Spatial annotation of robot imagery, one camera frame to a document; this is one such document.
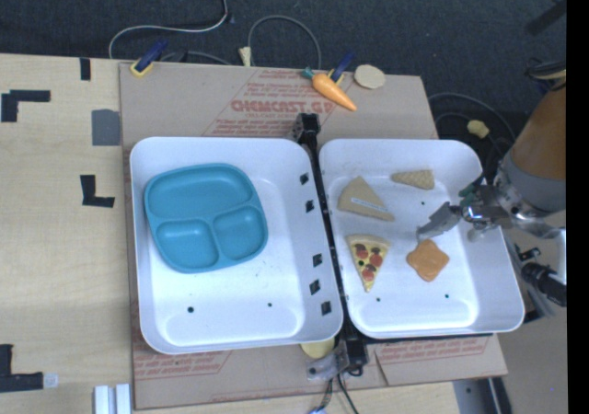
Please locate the yellow rounded toy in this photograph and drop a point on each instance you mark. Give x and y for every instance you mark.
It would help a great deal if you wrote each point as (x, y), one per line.
(317, 348)

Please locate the blue divided plate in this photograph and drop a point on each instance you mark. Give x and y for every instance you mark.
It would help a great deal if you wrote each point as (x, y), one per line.
(202, 214)

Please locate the pizza slice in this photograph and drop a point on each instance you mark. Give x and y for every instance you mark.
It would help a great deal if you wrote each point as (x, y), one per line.
(368, 258)

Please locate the thin black rod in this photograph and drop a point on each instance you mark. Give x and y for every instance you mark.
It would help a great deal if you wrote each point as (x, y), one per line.
(327, 219)

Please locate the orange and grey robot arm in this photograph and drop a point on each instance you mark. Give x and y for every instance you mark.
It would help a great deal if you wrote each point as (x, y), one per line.
(540, 150)

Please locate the white plastic tray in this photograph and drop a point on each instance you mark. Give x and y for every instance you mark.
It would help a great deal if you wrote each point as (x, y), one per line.
(239, 306)
(414, 306)

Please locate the orange carrot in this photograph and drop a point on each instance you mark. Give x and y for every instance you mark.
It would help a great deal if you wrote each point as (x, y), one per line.
(332, 91)

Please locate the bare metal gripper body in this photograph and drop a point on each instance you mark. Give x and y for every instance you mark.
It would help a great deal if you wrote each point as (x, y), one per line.
(492, 207)

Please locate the tan triangular bread slice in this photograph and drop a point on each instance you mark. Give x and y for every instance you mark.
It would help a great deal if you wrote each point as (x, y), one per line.
(361, 200)

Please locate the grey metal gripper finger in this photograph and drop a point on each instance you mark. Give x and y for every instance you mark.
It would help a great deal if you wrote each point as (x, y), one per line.
(439, 221)
(478, 232)

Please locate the round beige biscuit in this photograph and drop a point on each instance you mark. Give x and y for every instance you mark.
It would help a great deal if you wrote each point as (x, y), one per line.
(369, 76)

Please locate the black cylinder on white bracket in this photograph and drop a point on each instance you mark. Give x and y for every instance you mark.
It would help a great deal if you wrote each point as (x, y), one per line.
(545, 281)

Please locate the brown cardboard board red print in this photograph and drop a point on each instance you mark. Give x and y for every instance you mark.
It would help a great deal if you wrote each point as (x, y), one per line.
(184, 99)

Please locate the tan triangular waffle biscuit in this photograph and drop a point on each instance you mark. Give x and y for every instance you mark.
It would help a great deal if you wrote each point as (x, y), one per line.
(416, 178)

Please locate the orange toast slice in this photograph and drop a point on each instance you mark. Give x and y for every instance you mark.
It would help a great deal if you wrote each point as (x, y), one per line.
(428, 260)

